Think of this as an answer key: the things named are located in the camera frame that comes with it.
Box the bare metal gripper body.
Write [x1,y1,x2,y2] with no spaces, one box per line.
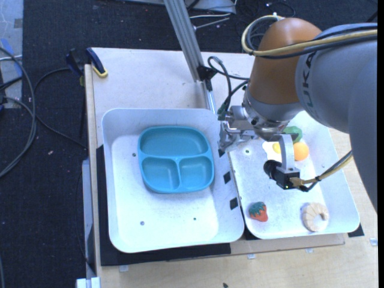
[224,104,290,141]

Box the white toy fried egg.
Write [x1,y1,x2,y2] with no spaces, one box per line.
[261,140,283,162]

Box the thin black and white rod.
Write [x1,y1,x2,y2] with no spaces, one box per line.
[204,81,245,221]

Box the blue divided plate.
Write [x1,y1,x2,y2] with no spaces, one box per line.
[137,125,216,195]

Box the green toy vegetable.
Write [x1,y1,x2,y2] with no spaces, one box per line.
[281,125,304,144]

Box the orange toy ball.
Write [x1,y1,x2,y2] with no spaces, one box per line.
[293,142,310,162]

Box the red toy strawberry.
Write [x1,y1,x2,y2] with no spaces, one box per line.
[248,201,269,223]

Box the white plastic tray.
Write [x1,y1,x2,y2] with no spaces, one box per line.
[227,110,361,241]
[101,107,245,254]

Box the pale flat board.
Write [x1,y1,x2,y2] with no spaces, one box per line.
[90,47,346,256]

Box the beige toy croissant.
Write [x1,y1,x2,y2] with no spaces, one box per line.
[300,202,330,233]

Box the black cylinder on white bracket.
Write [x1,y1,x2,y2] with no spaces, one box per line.
[263,133,301,190]

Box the black block with thin wires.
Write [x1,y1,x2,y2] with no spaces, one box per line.
[196,65,217,82]

